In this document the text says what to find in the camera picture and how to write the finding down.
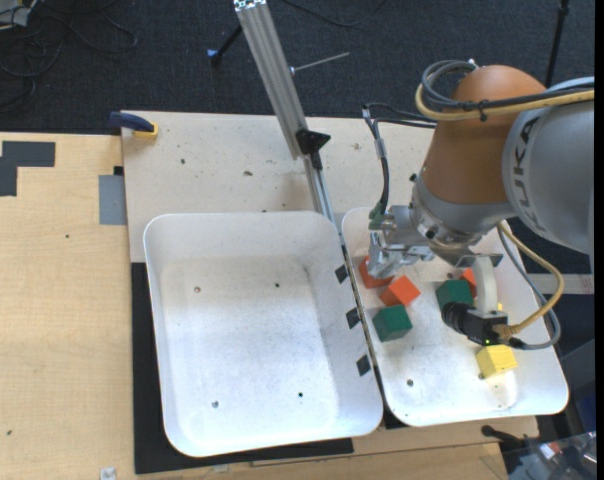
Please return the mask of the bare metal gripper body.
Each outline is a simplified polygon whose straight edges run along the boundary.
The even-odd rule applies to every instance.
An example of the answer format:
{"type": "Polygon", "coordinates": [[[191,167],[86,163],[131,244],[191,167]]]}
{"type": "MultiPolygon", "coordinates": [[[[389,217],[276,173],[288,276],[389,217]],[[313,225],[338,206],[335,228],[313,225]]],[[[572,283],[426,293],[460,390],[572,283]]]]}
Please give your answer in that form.
{"type": "Polygon", "coordinates": [[[467,266],[465,257],[474,255],[471,247],[483,237],[482,232],[455,230],[421,206],[394,205],[382,211],[380,204],[369,212],[369,233],[370,244],[388,253],[405,251],[404,265],[438,257],[453,267],[467,266]]]}

